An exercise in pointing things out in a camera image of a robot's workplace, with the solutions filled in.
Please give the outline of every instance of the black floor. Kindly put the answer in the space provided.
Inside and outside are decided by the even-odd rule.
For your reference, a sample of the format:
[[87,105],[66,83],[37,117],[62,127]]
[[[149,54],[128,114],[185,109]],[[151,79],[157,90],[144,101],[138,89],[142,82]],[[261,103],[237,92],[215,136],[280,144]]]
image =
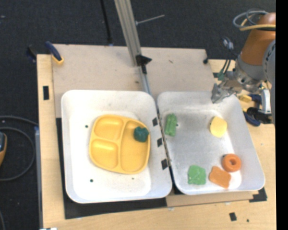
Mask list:
[[[104,0],[115,46],[124,38],[114,0]],[[225,58],[219,44],[229,37],[239,52],[248,32],[232,25],[233,18],[251,8],[276,11],[276,0],[131,0],[137,21],[164,14],[138,25],[141,46],[204,48],[210,58]],[[46,53],[44,43],[106,45],[107,33],[99,0],[0,0],[0,115],[38,122],[36,65],[26,56],[32,45]],[[31,124],[6,121],[34,139]],[[6,159],[0,177],[16,175],[31,159],[24,135],[7,131]],[[7,230],[37,230],[36,164],[24,176],[0,182],[0,209]]]

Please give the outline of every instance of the wooden table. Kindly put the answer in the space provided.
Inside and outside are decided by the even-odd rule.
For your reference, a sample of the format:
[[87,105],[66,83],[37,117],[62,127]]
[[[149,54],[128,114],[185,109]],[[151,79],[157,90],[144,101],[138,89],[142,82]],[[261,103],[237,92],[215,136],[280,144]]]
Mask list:
[[[61,52],[64,52],[66,48],[64,46],[58,47]],[[143,52],[151,52],[152,54],[156,51],[159,52],[158,49],[154,48],[143,49]],[[184,52],[182,49],[177,49],[177,51],[179,53]],[[191,55],[193,52],[199,53],[201,61],[205,57],[205,53],[203,54],[202,50],[186,49],[185,52]],[[70,56],[66,55],[65,61],[68,61],[68,58]],[[186,67],[195,60],[188,56],[183,59],[185,61],[180,64]],[[51,60],[50,55],[37,56],[41,228],[57,228],[58,230],[276,229],[276,143],[275,127],[272,124],[260,125],[259,127],[253,127],[248,124],[265,174],[264,191],[267,195],[266,201],[249,201],[258,192],[247,192],[238,196],[233,195],[232,197],[229,195],[223,198],[218,195],[211,198],[198,196],[197,199],[189,203],[191,205],[187,206],[171,206],[65,219],[56,128],[56,117],[58,114],[56,114],[55,94],[53,91],[53,64],[54,62]],[[219,72],[223,64],[223,60],[209,60],[207,66],[211,67],[212,72]],[[46,96],[45,98],[45,90],[49,90],[49,97]],[[177,197],[172,204],[179,205],[179,202],[179,197]]]

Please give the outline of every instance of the white tray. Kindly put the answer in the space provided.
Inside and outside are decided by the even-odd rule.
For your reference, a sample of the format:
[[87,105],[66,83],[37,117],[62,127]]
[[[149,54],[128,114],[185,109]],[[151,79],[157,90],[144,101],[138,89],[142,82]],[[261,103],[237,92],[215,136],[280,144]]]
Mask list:
[[[172,180],[157,118],[156,103],[145,92],[71,90],[61,99],[65,184],[68,196],[77,203],[97,203],[162,198]],[[150,131],[151,151],[147,167],[139,174],[120,174],[98,168],[89,157],[91,128],[97,117],[122,115],[140,120]]]
[[[165,135],[175,185],[187,195],[261,189],[264,173],[237,97],[233,95],[218,104],[212,104],[210,97],[211,92],[164,92],[158,96],[163,127],[168,114],[177,117],[176,135]],[[216,115],[228,123],[222,138],[209,131],[209,122]],[[229,188],[225,189],[209,181],[208,176],[212,166],[222,168],[221,159],[227,153],[237,154],[242,167],[231,173]],[[206,184],[188,184],[191,165],[206,170]]]

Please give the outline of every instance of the toy donut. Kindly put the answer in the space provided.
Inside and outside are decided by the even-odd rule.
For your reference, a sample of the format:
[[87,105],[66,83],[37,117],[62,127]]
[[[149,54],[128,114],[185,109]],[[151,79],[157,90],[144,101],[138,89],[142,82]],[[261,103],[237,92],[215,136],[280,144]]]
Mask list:
[[241,168],[241,160],[236,154],[227,154],[222,159],[222,166],[227,172],[235,172]]

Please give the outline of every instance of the yellow plate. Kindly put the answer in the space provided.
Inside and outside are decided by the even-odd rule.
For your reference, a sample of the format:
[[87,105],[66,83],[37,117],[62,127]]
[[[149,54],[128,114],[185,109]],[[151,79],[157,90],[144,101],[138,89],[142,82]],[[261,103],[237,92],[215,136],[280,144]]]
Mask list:
[[147,165],[150,135],[145,142],[134,139],[142,122],[118,115],[100,116],[92,128],[89,153],[93,163],[103,169],[124,174],[141,172]]

